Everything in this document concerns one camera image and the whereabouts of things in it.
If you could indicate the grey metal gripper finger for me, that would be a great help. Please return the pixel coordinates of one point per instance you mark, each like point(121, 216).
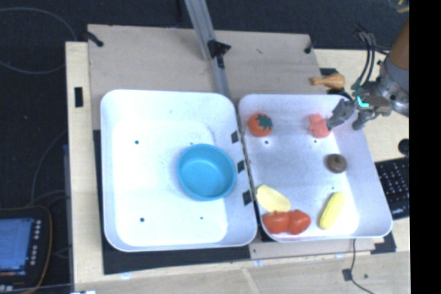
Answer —
point(339, 115)
point(362, 118)

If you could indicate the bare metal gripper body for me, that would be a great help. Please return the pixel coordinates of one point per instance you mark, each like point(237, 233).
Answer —
point(375, 100)

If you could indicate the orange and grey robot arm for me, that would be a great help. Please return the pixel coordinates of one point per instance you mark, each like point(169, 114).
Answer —
point(400, 55)

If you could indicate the pink toy food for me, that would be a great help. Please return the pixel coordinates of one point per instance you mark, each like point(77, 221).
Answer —
point(318, 127)

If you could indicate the brown chicken drumstick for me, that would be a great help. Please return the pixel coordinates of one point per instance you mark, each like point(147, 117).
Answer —
point(332, 80)

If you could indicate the brown doughnut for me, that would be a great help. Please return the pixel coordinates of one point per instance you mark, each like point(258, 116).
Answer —
point(336, 164)

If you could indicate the white plastic tray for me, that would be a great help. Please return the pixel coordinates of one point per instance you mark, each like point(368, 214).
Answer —
point(296, 175)
point(144, 175)

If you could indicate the black keyboard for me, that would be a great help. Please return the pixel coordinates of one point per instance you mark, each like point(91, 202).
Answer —
point(394, 187)

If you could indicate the orange tomato with green top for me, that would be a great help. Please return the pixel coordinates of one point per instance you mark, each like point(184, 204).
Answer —
point(260, 125)

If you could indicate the yellow corn cob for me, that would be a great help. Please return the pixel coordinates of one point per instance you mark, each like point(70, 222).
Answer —
point(331, 210)

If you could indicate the yellow banana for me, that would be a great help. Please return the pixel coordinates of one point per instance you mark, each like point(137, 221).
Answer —
point(272, 199)

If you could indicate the red pepper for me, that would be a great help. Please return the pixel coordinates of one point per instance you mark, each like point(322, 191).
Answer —
point(299, 222)

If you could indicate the blue bowl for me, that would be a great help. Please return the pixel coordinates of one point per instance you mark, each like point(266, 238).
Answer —
point(206, 172)

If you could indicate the pale wood board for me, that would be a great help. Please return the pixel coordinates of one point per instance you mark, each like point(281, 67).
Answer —
point(155, 58)

